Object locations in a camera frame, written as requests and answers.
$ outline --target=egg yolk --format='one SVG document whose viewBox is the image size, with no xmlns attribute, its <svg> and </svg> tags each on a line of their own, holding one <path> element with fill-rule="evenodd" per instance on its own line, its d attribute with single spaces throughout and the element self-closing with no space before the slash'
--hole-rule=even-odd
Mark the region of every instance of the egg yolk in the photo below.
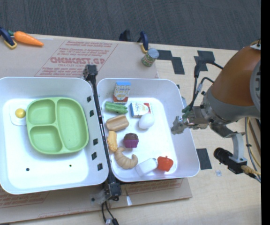
<svg viewBox="0 0 270 225">
<path fill-rule="evenodd" d="M 16 111 L 15 111 L 15 115 L 16 117 L 18 118 L 24 118 L 26 116 L 26 111 L 23 110 L 22 108 L 18 108 Z"/>
</svg>

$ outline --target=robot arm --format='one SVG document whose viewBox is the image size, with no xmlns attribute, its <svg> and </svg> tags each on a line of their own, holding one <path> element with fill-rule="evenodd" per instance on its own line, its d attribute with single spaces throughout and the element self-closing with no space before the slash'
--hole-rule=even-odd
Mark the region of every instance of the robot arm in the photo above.
<svg viewBox="0 0 270 225">
<path fill-rule="evenodd" d="M 226 125 L 245 117 L 260 120 L 260 41 L 238 51 L 225 65 L 212 86 L 203 93 L 199 106 L 192 103 L 182 110 L 182 118 L 176 117 L 171 132 L 180 134 L 185 128 L 205 129 L 209 126 L 223 138 L 232 138 L 234 153 L 217 149 L 214 156 L 238 174 L 247 160 L 243 157 L 242 135 Z"/>
</svg>

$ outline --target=dark gray floor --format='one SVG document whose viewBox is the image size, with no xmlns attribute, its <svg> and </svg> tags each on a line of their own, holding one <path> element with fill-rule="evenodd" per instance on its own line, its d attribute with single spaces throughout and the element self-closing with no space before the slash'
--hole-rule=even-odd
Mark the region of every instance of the dark gray floor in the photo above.
<svg viewBox="0 0 270 225">
<path fill-rule="evenodd" d="M 0 25 L 27 33 L 239 50 L 261 37 L 261 0 L 0 0 Z"/>
</svg>

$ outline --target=white tray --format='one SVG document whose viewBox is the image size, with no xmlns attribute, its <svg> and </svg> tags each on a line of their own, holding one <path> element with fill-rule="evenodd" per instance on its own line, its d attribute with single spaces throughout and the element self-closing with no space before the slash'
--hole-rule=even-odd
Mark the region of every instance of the white tray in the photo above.
<svg viewBox="0 0 270 225">
<path fill-rule="evenodd" d="M 115 177 L 123 182 L 137 182 L 195 176 L 200 170 L 200 163 L 190 129 L 185 129 L 182 134 L 171 133 L 173 121 L 176 116 L 181 115 L 184 108 L 177 85 L 166 79 L 106 78 L 101 80 L 97 84 L 97 91 L 106 136 L 109 132 L 105 125 L 106 121 L 119 115 L 105 109 L 106 101 L 113 101 L 116 82 L 131 82 L 128 102 L 125 104 L 128 107 L 128 113 L 125 115 L 129 126 L 116 132 L 118 146 L 124 147 L 123 138 L 127 133 L 136 133 L 139 138 L 137 148 L 126 149 L 123 154 L 129 158 L 132 154 L 136 154 L 138 163 L 149 158 L 157 159 L 159 156 L 168 156 L 174 163 L 168 172 L 154 169 L 144 176 L 139 176 L 135 168 L 121 168 L 114 159 L 114 153 L 109 151 Z M 155 117 L 155 124 L 152 127 L 148 129 L 138 127 L 139 118 L 131 116 L 130 104 L 132 102 L 151 103 Z"/>
<path fill-rule="evenodd" d="M 81 151 L 45 155 L 31 146 L 26 126 L 10 113 L 38 98 L 68 97 L 84 109 L 88 145 Z M 103 183 L 109 168 L 92 88 L 80 78 L 5 77 L 0 79 L 0 184 L 11 194 L 25 194 Z"/>
</svg>

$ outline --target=croissant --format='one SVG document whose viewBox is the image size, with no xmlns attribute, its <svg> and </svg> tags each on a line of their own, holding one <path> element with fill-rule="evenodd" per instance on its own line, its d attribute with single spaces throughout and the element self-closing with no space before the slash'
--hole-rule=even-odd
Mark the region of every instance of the croissant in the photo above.
<svg viewBox="0 0 270 225">
<path fill-rule="evenodd" d="M 117 137 L 116 132 L 109 131 L 107 142 L 108 142 L 109 149 L 113 152 L 115 152 L 118 147 L 117 142 L 116 142 L 116 137 Z"/>
<path fill-rule="evenodd" d="M 114 158 L 119 166 L 121 166 L 124 169 L 129 169 L 133 168 L 137 165 L 138 163 L 138 158 L 135 154 L 132 154 L 132 159 L 126 157 L 123 155 L 123 151 L 125 148 L 123 147 L 118 147 L 118 149 L 114 153 Z"/>
</svg>

